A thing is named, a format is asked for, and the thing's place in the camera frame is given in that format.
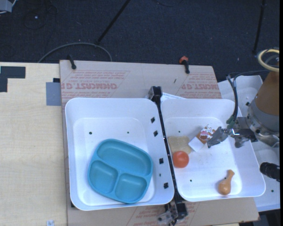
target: toy tomato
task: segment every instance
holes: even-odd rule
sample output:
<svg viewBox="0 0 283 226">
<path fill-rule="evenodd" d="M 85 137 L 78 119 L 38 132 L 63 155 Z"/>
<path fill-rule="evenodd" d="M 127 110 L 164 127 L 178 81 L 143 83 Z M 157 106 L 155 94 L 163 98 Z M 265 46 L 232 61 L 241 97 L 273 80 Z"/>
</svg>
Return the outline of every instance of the toy tomato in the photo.
<svg viewBox="0 0 283 226">
<path fill-rule="evenodd" d="M 174 152 L 172 159 L 176 168 L 184 168 L 189 163 L 189 155 L 184 151 Z"/>
</svg>

